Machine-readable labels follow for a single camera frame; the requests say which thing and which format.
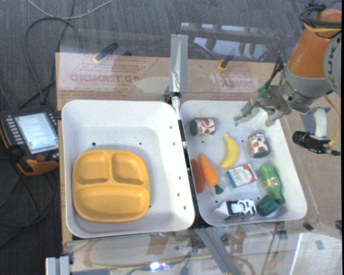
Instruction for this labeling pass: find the black and white milk carton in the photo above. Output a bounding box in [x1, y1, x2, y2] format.
[212, 199, 257, 221]

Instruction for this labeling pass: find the white plastic tray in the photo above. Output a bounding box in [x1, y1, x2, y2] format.
[61, 99, 196, 239]
[179, 100, 308, 227]

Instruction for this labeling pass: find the green bottle yellow label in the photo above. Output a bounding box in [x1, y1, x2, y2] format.
[259, 163, 286, 206]

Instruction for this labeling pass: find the yellow banana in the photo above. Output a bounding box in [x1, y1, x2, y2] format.
[220, 133, 240, 170]

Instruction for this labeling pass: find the blue and red carton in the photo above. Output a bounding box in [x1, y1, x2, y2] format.
[226, 163, 258, 189]

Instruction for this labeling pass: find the orange carrot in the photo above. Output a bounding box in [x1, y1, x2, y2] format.
[198, 152, 224, 195]

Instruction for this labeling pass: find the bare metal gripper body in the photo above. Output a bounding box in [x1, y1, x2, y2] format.
[260, 78, 319, 115]

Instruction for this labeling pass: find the white strawberry can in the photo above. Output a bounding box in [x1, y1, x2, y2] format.
[248, 133, 270, 159]

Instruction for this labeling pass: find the black cylinder on white bracket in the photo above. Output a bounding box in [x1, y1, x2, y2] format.
[292, 107, 332, 154]

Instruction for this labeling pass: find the red and white tomato can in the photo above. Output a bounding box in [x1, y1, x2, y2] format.
[189, 117, 216, 137]

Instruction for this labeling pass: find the brown cardboard board red print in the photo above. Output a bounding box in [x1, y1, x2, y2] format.
[54, 52, 342, 248]

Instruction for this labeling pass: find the orange sausage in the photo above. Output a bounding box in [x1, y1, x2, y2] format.
[190, 159, 206, 194]

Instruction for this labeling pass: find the yellow divided plate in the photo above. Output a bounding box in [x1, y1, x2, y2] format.
[71, 149, 151, 223]

